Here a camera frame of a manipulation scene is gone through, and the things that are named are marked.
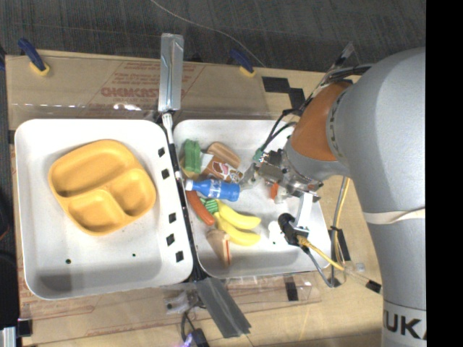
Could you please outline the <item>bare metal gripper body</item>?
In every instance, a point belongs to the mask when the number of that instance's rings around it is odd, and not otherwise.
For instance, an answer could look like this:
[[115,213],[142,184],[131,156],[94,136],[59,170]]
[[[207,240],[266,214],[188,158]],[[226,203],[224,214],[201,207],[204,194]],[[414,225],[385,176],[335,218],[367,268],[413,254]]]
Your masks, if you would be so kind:
[[276,185],[276,191],[278,188],[285,188],[288,197],[301,197],[304,193],[316,194],[323,186],[322,181],[298,172],[283,149],[263,154],[258,166],[258,175],[270,185]]

